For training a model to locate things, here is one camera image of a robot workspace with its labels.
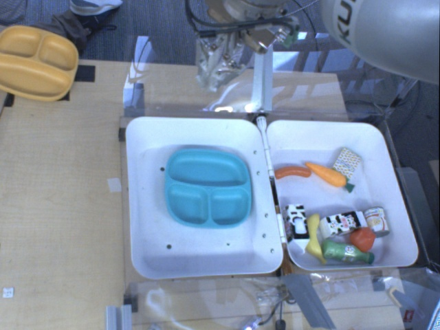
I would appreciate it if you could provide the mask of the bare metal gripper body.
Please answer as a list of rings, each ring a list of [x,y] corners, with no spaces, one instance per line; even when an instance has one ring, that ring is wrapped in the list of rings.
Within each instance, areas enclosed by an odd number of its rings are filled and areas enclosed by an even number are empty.
[[[255,5],[245,0],[206,0],[208,15],[227,29],[236,41],[257,54],[264,54],[276,42],[290,47],[298,39],[298,19],[288,14],[285,4]]]

